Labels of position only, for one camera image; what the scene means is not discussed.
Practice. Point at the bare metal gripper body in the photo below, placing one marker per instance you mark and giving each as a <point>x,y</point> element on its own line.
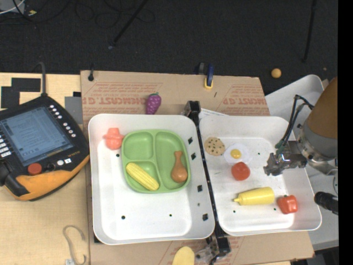
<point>296,159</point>

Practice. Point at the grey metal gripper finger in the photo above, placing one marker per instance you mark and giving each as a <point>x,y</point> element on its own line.
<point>275,157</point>
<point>271,169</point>

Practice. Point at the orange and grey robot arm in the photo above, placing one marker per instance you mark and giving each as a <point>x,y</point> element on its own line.
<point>325,114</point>

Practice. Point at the yellow mustard bottle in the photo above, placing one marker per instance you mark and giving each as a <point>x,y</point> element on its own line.
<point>257,196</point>

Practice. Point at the red tomato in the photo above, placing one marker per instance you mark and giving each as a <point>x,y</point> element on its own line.
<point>240,171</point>

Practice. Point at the orange bell pepper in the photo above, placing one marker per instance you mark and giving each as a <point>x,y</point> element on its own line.
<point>287,204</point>

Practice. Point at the white and yellow fried egg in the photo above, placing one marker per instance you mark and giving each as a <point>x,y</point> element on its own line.
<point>236,153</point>

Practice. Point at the white plastic tray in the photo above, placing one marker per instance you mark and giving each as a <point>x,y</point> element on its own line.
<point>149,214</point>
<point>259,219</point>

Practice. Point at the beige chocolate chip biscuit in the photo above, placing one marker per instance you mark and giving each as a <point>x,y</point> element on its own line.
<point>214,146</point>

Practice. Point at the thin black and white rod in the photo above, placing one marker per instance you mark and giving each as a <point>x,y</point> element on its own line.
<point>210,186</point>

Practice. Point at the small yellow ball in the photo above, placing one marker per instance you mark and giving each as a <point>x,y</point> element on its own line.
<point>276,73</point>

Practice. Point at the brown chicken drumstick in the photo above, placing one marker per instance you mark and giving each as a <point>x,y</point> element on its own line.
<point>179,171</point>

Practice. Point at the green divided plate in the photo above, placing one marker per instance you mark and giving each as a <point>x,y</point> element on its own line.
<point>165,142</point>

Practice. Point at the brown cardboard board red print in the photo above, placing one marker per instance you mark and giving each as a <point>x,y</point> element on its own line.
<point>176,92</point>

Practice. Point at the yellow corn cob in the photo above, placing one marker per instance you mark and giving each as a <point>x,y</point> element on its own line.
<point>142,176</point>

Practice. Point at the purple grapes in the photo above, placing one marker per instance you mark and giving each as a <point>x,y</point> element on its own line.
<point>153,103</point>

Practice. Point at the salmon pink toy hat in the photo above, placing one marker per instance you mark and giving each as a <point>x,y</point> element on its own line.
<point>113,139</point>

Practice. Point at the black cylinder on white bracket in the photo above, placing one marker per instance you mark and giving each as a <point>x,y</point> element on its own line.
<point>326,200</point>

